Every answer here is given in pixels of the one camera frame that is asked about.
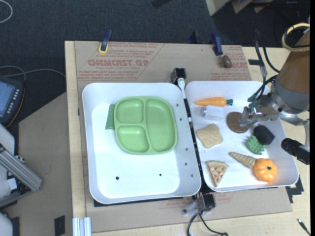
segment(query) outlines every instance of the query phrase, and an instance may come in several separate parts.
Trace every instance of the white tray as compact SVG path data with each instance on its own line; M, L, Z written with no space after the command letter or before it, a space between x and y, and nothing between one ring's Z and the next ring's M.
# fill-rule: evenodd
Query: white tray
M262 155L255 155L250 152L245 142L252 135L252 130L248 130L243 134L237 134L231 131L226 125L226 119L220 121L207 120L200 114L201 106L195 104L196 100L210 98L214 96L223 96L226 99L233 99L232 106L224 106L224 116L230 112L242 112L245 106L248 106L247 99L255 93L262 83L260 82L227 82L227 81L202 81L191 82L186 86L186 95L190 106L192 123L194 131L200 128L205 128L211 123L215 123L223 136L223 142L215 145L210 149L205 149L202 143L197 139L197 146L201 160L202 171L206 184L217 192L237 191L254 188L289 186L293 185L298 180L298 170L293 156L289 155L281 148L281 142L285 138L285 133L281 121L264 121L261 125L266 126L274 135L275 138ZM251 169L246 168L241 163L228 155L234 151L245 155L250 155L255 158L270 158L278 167L278 175L271 182L259 181ZM206 161L218 160L224 161L229 165L222 181L215 187L211 180L209 171L206 166Z
M155 96L173 108L178 142L159 155L134 155L105 130L108 108L129 96ZM102 204L193 196L201 186L186 109L171 83L92 83L82 93L90 192Z

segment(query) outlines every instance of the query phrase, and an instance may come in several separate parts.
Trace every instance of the orange pumpkin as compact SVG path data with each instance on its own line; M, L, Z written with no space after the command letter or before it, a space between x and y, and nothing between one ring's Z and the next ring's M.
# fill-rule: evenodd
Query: orange pumpkin
M271 182L277 176L277 166L270 159L259 158L255 161L254 173L260 181Z

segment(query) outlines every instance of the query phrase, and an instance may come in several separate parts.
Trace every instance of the device screen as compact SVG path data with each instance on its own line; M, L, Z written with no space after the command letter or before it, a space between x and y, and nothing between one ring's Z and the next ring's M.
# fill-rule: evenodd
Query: device screen
M0 81L0 117L4 116L15 87Z

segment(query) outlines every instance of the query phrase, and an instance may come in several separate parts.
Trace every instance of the toy bread slice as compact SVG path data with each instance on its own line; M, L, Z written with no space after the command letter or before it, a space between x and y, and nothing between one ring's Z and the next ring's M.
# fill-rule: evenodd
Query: toy bread slice
M210 124L206 128L198 129L196 136L205 148L211 148L223 141L223 137L219 132L219 127L215 124Z
M215 187L217 187L220 181L222 180L223 175L228 165L224 162L215 161L215 160L207 161L206 163L207 163L207 167L210 172L210 176L213 181L213 184L215 185Z
M248 155L242 155L236 152L230 152L229 155L250 169L254 167L256 162L255 158Z

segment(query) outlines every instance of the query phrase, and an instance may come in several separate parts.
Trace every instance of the brown round object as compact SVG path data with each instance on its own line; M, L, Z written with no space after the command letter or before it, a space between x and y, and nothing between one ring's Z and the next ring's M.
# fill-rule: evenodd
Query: brown round object
M241 127L240 126L240 119L242 117L242 114L239 112L231 112L228 114L226 118L227 126L234 131L235 133L245 133L248 128L247 127Z

